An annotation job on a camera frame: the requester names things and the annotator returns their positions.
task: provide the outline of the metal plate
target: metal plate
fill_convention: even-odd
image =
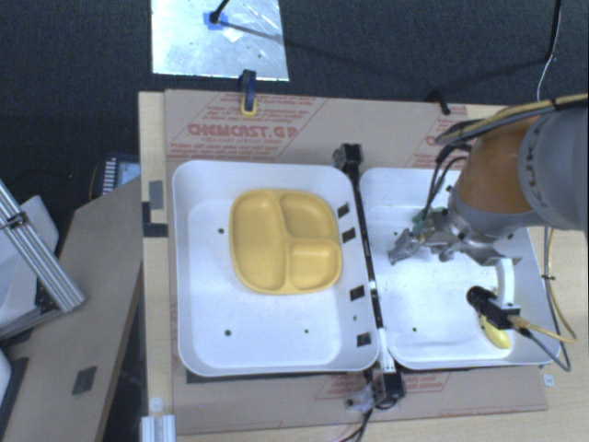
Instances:
[[[223,0],[152,0],[153,71],[178,76],[288,81],[278,0],[231,0],[221,24],[209,13]]]

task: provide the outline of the blue tape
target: blue tape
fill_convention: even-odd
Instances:
[[[211,14],[213,12],[212,11],[205,11],[202,14],[202,19],[204,20],[204,24],[206,25],[206,27],[208,29],[211,29],[213,31],[218,31],[219,29],[223,29],[223,25],[220,24],[220,22],[223,23],[228,23],[229,19],[227,18],[227,15],[223,12],[221,12],[221,15],[219,16],[219,22],[218,23],[211,23]]]

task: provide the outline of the yellow plate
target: yellow plate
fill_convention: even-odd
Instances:
[[[341,273],[341,244],[331,208],[293,190],[253,190],[234,201],[231,259],[241,282],[275,295],[319,291]]]

